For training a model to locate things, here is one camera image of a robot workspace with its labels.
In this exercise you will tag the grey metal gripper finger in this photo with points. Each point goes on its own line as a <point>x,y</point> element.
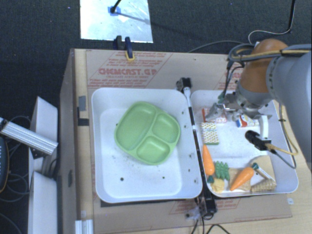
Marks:
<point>233,116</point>
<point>212,112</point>

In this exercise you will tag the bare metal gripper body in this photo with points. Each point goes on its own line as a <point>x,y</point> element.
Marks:
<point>243,105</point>

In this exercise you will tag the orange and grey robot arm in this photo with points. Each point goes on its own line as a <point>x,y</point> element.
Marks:
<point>285,77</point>

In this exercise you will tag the red and white packet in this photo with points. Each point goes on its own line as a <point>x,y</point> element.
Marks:
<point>219,119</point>

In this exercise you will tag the blue red white carton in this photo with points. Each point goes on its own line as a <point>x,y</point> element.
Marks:
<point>246,122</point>

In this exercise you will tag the thin black and white rod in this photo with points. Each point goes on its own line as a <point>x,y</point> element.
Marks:
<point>194,128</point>

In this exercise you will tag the white plastic tray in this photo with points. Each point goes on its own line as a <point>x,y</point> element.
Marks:
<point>117,179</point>
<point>234,142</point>

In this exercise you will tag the orange carrot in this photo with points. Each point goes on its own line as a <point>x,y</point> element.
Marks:
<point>208,160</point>
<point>242,177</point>

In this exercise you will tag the yellow and green toy pineapple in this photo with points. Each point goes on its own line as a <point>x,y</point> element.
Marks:
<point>220,172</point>

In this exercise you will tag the tan biscuit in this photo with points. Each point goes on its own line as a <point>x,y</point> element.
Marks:
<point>233,174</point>

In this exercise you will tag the green divided plate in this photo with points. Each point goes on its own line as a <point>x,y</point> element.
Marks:
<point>146,130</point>

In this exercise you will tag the tan pizza slice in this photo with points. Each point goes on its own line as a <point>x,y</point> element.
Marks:
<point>267,177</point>

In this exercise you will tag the brown cardboard board red print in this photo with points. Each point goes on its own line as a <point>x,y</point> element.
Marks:
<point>146,69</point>

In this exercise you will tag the black cylinder on white bracket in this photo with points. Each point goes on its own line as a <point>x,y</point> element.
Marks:
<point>254,138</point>

